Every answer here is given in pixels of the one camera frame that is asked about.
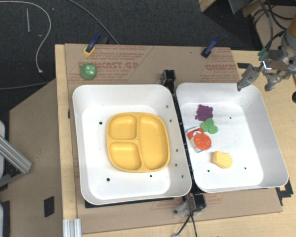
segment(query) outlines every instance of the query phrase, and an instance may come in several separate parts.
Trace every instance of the blue clip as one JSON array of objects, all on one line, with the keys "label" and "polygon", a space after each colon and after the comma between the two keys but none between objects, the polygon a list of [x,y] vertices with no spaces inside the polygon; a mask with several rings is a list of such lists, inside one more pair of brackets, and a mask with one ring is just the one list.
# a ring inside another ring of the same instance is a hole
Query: blue clip
[{"label": "blue clip", "polygon": [[90,56],[95,49],[95,44],[98,42],[99,38],[101,37],[101,33],[96,33],[89,45],[83,50],[83,53],[87,56]]},{"label": "blue clip", "polygon": [[207,58],[210,53],[211,53],[211,50],[217,45],[218,43],[218,38],[217,37],[214,37],[211,42],[209,43],[208,47],[204,49],[204,51],[201,53],[201,55],[205,58]]}]

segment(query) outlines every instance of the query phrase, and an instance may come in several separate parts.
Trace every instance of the wooden table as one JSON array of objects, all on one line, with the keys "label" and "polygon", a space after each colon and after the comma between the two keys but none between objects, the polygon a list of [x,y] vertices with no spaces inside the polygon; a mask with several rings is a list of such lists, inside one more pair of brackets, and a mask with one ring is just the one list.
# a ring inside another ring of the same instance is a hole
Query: wooden table
[{"label": "wooden table", "polygon": [[[63,219],[77,218],[76,195],[74,186],[74,169],[70,120],[68,119],[68,91],[64,45],[55,46],[56,81],[59,121],[60,167],[62,187]],[[259,65],[257,52],[232,51],[236,63]],[[244,70],[238,69],[239,75]],[[199,236],[202,237],[296,237],[296,104],[292,94],[296,91],[293,79],[284,80],[276,89],[265,92],[266,78],[260,76],[254,85],[261,91],[278,144],[282,151],[290,182],[294,191],[291,198],[283,200],[283,211],[280,213],[245,216],[196,222]],[[181,224],[164,225],[149,228],[87,234],[84,237],[155,237],[173,236]],[[193,236],[192,223],[188,223],[180,234],[182,237]]]}]

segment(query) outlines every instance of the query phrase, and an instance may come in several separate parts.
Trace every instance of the green knob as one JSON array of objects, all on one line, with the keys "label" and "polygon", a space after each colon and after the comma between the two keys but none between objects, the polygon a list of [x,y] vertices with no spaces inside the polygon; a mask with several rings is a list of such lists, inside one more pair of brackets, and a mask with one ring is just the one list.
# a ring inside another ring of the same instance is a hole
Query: green knob
[{"label": "green knob", "polygon": [[97,74],[97,68],[91,63],[85,63],[81,66],[80,74],[86,80],[92,80]]}]

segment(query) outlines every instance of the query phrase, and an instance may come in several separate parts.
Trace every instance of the yellow plate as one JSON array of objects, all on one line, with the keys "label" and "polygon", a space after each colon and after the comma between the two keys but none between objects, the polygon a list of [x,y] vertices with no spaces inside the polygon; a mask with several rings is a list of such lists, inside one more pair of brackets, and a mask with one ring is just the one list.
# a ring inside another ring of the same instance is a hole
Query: yellow plate
[{"label": "yellow plate", "polygon": [[123,171],[158,171],[170,160],[166,125],[160,117],[149,113],[120,113],[111,117],[107,147],[111,163]]}]

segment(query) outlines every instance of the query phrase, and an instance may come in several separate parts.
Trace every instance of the purple toy piece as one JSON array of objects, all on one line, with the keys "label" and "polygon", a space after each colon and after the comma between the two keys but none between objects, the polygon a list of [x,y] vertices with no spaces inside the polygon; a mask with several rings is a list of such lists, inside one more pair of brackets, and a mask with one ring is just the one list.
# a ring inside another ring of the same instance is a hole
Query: purple toy piece
[{"label": "purple toy piece", "polygon": [[199,121],[205,121],[206,119],[211,119],[213,117],[213,107],[199,105],[196,111],[195,118]]}]

